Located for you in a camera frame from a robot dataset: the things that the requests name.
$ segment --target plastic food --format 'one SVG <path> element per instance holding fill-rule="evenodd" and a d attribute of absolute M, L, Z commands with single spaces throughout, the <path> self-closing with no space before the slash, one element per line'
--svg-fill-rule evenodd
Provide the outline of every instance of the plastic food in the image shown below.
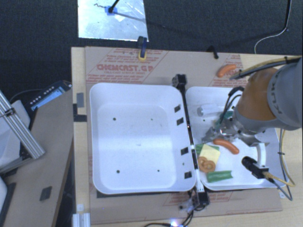
<path fill-rule="evenodd" d="M 213 172 L 216 168 L 216 164 L 213 161 L 207 160 L 205 157 L 198 158 L 199 169 L 202 172 Z"/>
<path fill-rule="evenodd" d="M 232 171 L 209 172 L 206 177 L 209 183 L 214 183 L 232 178 Z"/>
<path fill-rule="evenodd" d="M 209 146 L 204 144 L 199 157 L 205 157 L 207 160 L 213 161 L 215 164 L 217 164 L 220 157 L 219 149 L 220 147 L 218 146 Z"/>
<path fill-rule="evenodd" d="M 223 77 L 227 72 L 229 72 L 230 70 L 235 70 L 237 68 L 237 66 L 235 64 L 230 64 L 230 65 L 226 65 L 223 66 L 217 73 L 217 77 L 221 78 Z"/>
<path fill-rule="evenodd" d="M 227 148 L 231 153 L 237 155 L 240 151 L 239 149 L 232 143 L 230 143 L 229 141 L 227 140 L 223 140 L 223 139 L 214 139 L 213 140 L 213 143 L 215 145 L 218 145 L 218 146 L 223 146 L 225 148 Z"/>
<path fill-rule="evenodd" d="M 203 144 L 196 144 L 195 148 L 196 148 L 196 153 L 199 156 L 202 150 Z"/>

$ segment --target reflective sheet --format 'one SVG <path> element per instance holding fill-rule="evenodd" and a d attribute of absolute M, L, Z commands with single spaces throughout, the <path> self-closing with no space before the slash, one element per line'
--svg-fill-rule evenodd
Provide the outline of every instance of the reflective sheet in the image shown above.
<path fill-rule="evenodd" d="M 80 38 L 137 41 L 147 37 L 143 0 L 120 0 L 117 12 L 108 15 L 105 8 L 115 0 L 78 0 Z"/>

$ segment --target white tray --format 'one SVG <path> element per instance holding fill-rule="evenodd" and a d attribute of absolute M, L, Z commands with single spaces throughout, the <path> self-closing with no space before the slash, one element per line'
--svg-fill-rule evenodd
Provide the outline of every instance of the white tray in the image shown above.
<path fill-rule="evenodd" d="M 223 87 L 191 87 L 186 93 L 188 114 L 191 124 L 191 130 L 195 144 L 200 144 L 205 133 L 218 120 L 220 113 L 224 109 L 228 93 L 231 88 Z M 236 105 L 239 98 L 236 98 L 233 105 Z M 204 109 L 203 116 L 199 116 L 197 109 Z M 256 138 L 261 142 L 270 142 L 266 146 L 265 160 L 271 174 L 283 178 L 279 155 L 279 142 L 275 129 L 267 129 L 265 133 L 259 133 Z M 234 145 L 240 150 L 239 154 L 233 155 L 229 150 L 220 147 L 220 157 L 216 165 L 216 171 L 232 170 L 233 178 L 219 182 L 209 183 L 206 173 L 200 171 L 200 179 L 204 186 L 214 191 L 238 190 L 251 188 L 276 187 L 266 179 L 255 178 L 241 163 L 243 157 L 249 156 L 258 160 L 256 147 L 248 147 L 243 141 L 236 140 Z"/>
<path fill-rule="evenodd" d="M 196 175 L 177 89 L 99 83 L 90 90 L 90 109 L 97 190 L 118 194 L 193 188 Z M 186 148 L 188 153 L 181 154 Z"/>

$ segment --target wooden table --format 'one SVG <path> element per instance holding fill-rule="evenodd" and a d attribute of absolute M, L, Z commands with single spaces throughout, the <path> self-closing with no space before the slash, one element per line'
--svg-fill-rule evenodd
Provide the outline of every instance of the wooden table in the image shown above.
<path fill-rule="evenodd" d="M 55 226 L 72 156 L 72 123 L 71 90 L 38 109 L 31 132 L 46 153 L 4 179 L 16 183 L 4 227 Z M 40 201 L 49 187 L 50 197 Z"/>
<path fill-rule="evenodd" d="M 262 61 L 281 58 L 275 55 L 240 55 L 244 68 L 248 68 Z M 83 93 L 86 98 L 86 71 L 85 49 L 72 48 L 72 83 L 73 103 L 77 103 L 78 93 Z M 86 100 L 84 105 L 78 108 L 78 114 L 87 114 Z M 302 129 L 289 131 L 285 134 L 284 152 L 289 172 L 297 186 L 291 188 L 294 200 L 281 199 L 282 212 L 263 212 L 252 214 L 238 214 L 225 216 L 212 216 L 193 218 L 190 227 L 213 225 L 216 227 L 239 226 L 239 227 L 276 227 L 276 226 L 300 226 L 302 222 L 301 209 L 303 207 L 303 183 L 302 183 Z M 75 181 L 76 181 L 76 204 L 80 207 L 77 213 L 89 213 L 89 169 L 88 169 L 88 143 L 87 123 L 74 123 L 74 154 L 75 154 Z M 151 221 L 113 223 L 93 225 L 94 227 L 143 227 Z M 162 220 L 160 223 L 169 223 L 170 220 Z"/>

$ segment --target toy hot dog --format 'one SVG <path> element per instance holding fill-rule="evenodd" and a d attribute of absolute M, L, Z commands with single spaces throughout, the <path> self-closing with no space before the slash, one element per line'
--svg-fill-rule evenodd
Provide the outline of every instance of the toy hot dog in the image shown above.
<path fill-rule="evenodd" d="M 230 70 L 235 70 L 237 68 L 237 66 L 235 64 L 230 64 L 230 65 L 226 65 L 223 66 L 217 73 L 217 77 L 221 78 L 223 77 L 227 72 L 229 72 Z"/>
<path fill-rule="evenodd" d="M 237 155 L 240 151 L 237 147 L 235 147 L 234 144 L 230 143 L 229 141 L 227 140 L 223 140 L 223 139 L 214 139 L 213 140 L 213 143 L 215 145 L 218 145 L 218 146 L 223 146 L 225 148 L 227 148 L 231 153 Z"/>

